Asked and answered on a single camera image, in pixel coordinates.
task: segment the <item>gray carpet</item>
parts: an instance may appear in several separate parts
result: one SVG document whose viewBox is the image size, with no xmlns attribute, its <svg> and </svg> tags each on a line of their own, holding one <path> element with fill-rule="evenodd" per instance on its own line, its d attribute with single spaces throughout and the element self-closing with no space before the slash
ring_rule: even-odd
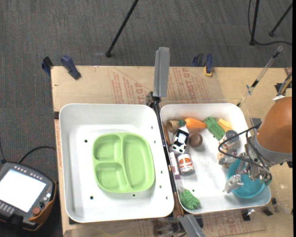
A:
<svg viewBox="0 0 296 237">
<path fill-rule="evenodd" d="M 211 53 L 214 67 L 264 67 L 281 45 L 272 67 L 293 66 L 292 9 L 269 35 L 293 0 L 260 0 L 254 45 L 256 0 L 250 7 L 250 0 L 139 0 L 108 58 L 133 2 L 0 0 L 0 141 L 7 160 L 55 146 L 50 77 L 41 69 L 46 56 L 54 65 L 67 54 L 76 65 L 154 66 L 155 52 L 164 46 L 170 66 L 191 66 L 197 54 Z M 37 150 L 24 163 L 58 178 L 53 150 Z M 59 210 L 57 201 L 36 233 L 0 222 L 0 237 L 60 237 Z"/>
</svg>

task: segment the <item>black pole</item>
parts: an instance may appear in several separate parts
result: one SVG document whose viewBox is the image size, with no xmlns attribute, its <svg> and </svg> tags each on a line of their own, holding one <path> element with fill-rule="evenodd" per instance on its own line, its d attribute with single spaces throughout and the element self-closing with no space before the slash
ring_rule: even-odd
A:
<svg viewBox="0 0 296 237">
<path fill-rule="evenodd" d="M 257 2 L 256 2 L 256 10 L 255 10 L 255 17 L 253 19 L 253 27 L 252 27 L 250 45 L 255 44 L 255 33 L 256 33 L 256 25 L 257 25 L 257 18 L 258 18 L 259 3 L 260 3 L 260 0 L 257 0 Z"/>
<path fill-rule="evenodd" d="M 287 13 L 289 13 L 289 11 L 291 10 L 292 7 L 293 7 L 293 3 L 291 3 L 291 5 L 288 7 L 288 9 L 284 12 L 283 16 L 280 18 L 280 20 L 274 26 L 273 30 L 269 33 L 270 36 L 274 35 L 275 30 L 278 28 L 278 26 L 283 21 L 283 19 L 286 17 Z"/>
<path fill-rule="evenodd" d="M 125 17 L 123 24 L 122 24 L 121 27 L 119 28 L 119 30 L 118 30 L 118 32 L 117 32 L 117 34 L 116 34 L 116 36 L 115 36 L 115 38 L 114 38 L 114 40 L 113 40 L 113 42 L 112 42 L 110 48 L 109 48 L 108 51 L 105 53 L 105 56 L 106 56 L 106 57 L 111 57 L 111 56 L 112 56 L 112 55 L 111 55 L 111 51 L 112 51 L 112 49 L 113 49 L 115 43 L 117 42 L 119 35 L 122 33 L 122 31 L 123 31 L 123 29 L 124 29 L 124 27 L 125 27 L 125 25 L 126 25 L 128 19 L 129 19 L 129 17 L 131 16 L 133 10 L 135 9 L 135 7 L 136 7 L 138 1 L 139 1 L 139 0 L 135 0 L 134 3 L 133 3 L 133 5 L 132 5 L 132 7 L 130 8 L 130 10 L 129 10 L 127 16 Z"/>
</svg>

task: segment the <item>toy carrot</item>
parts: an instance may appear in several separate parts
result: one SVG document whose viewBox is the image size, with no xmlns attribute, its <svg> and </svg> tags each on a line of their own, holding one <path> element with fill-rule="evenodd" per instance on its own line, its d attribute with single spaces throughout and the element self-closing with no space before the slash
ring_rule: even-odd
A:
<svg viewBox="0 0 296 237">
<path fill-rule="evenodd" d="M 206 128 L 207 125 L 201 120 L 195 118 L 184 119 L 187 128 Z"/>
</svg>

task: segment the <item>green divided plate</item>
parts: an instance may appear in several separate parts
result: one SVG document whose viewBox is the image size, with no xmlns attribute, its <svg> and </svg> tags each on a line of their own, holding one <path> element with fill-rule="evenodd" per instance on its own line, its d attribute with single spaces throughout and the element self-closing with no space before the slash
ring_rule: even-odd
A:
<svg viewBox="0 0 296 237">
<path fill-rule="evenodd" d="M 93 167 L 97 184 L 114 193 L 141 192 L 154 182 L 149 143 L 134 133 L 109 133 L 93 143 Z"/>
</svg>

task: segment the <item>yellow clamp part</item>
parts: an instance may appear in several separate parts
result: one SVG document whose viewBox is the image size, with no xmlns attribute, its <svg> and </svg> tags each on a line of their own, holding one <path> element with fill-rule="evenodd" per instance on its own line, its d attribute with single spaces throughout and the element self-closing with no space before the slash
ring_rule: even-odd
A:
<svg viewBox="0 0 296 237">
<path fill-rule="evenodd" d="M 206 75 L 207 77 L 211 77 L 212 76 L 212 71 L 210 73 L 206 72 L 206 66 L 204 67 L 204 75 Z"/>
</svg>

